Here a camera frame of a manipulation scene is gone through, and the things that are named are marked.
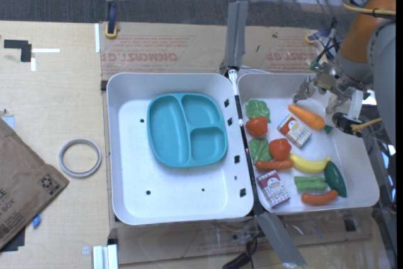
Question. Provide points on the red bell pepper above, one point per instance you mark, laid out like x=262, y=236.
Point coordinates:
x=256, y=126
x=279, y=148

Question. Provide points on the white plastic tray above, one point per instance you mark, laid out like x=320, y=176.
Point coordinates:
x=352, y=167
x=176, y=195

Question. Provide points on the orange sausage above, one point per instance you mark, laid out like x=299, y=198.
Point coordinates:
x=273, y=164
x=318, y=198

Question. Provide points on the brown cardboard board red print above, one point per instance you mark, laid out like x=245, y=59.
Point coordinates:
x=176, y=50

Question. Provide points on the light green bean pods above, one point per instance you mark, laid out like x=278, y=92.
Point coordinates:
x=310, y=183

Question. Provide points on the dark green cucumber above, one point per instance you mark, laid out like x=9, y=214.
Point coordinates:
x=335, y=179

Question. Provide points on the blue divided plate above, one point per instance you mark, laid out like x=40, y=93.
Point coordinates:
x=167, y=132

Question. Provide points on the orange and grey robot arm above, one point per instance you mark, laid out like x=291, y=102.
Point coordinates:
x=362, y=37

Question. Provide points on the orange carrot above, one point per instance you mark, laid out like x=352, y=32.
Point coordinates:
x=307, y=116

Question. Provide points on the red and white carton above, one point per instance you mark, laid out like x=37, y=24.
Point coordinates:
x=273, y=189
x=295, y=131

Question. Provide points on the green lettuce leaf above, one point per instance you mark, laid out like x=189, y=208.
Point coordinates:
x=258, y=149
x=256, y=107

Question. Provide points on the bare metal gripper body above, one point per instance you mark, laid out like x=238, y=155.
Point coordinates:
x=329, y=78

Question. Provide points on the yellow banana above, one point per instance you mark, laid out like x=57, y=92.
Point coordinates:
x=308, y=164

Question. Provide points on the brown paper envelope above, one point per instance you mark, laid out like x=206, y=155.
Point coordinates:
x=22, y=173

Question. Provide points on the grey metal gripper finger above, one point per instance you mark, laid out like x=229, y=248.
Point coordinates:
x=334, y=104
x=303, y=91

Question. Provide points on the black cylinder on white bracket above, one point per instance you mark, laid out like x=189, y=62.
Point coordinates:
x=344, y=123

